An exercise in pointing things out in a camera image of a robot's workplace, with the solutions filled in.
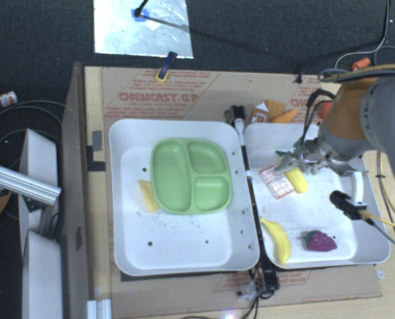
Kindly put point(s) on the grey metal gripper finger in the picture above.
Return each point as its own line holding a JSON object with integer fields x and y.
{"x": 288, "y": 153}
{"x": 285, "y": 166}

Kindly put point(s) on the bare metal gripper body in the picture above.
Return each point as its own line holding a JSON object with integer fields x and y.
{"x": 320, "y": 155}

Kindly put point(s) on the yellow corn cob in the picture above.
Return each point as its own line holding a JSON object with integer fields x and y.
{"x": 298, "y": 179}

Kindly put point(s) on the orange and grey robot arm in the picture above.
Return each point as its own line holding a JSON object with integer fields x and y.
{"x": 366, "y": 118}

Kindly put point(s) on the red and white packet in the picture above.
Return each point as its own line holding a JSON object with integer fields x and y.
{"x": 278, "y": 186}

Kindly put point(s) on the orange carrot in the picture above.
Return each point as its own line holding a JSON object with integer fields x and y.
{"x": 285, "y": 116}

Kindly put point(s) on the thin black and white rod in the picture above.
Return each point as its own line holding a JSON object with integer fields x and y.
{"x": 250, "y": 184}

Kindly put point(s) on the orange waffle biscuit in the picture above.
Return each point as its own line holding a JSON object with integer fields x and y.
{"x": 275, "y": 107}

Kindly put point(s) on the brown and white carton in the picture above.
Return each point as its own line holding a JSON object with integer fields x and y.
{"x": 258, "y": 115}

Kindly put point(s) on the white plastic tray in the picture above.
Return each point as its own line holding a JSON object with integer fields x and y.
{"x": 184, "y": 244}
{"x": 316, "y": 211}

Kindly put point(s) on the yellow banana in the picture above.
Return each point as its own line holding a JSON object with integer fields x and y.
{"x": 280, "y": 241}

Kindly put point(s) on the purple grapes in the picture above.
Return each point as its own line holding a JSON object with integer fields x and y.
{"x": 320, "y": 242}

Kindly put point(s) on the green divided plate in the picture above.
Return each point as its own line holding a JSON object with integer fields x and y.
{"x": 190, "y": 174}

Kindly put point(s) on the brown cardboard board red print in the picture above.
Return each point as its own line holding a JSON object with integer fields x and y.
{"x": 197, "y": 91}

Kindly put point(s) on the yellow toy wedge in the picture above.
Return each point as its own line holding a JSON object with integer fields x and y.
{"x": 148, "y": 194}

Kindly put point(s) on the red and white can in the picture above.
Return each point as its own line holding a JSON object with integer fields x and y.
{"x": 8, "y": 99}

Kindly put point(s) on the black cylinder on white bracket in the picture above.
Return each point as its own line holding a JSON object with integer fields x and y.
{"x": 345, "y": 204}

